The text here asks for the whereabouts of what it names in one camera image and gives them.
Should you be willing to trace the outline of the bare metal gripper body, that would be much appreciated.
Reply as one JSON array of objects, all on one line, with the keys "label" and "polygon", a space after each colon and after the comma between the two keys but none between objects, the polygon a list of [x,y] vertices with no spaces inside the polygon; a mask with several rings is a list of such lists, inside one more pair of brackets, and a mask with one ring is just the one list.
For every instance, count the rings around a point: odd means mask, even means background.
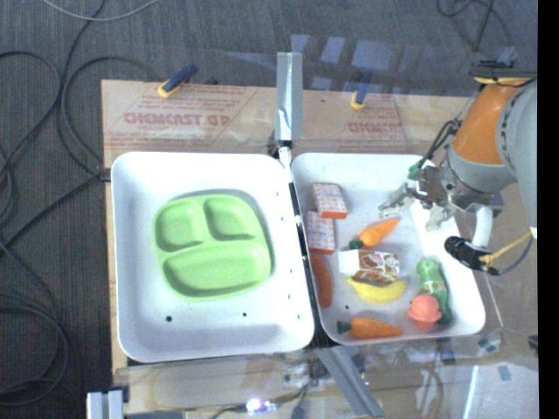
[{"label": "bare metal gripper body", "polygon": [[425,166],[418,174],[417,193],[431,205],[462,210],[464,185],[448,163]]}]

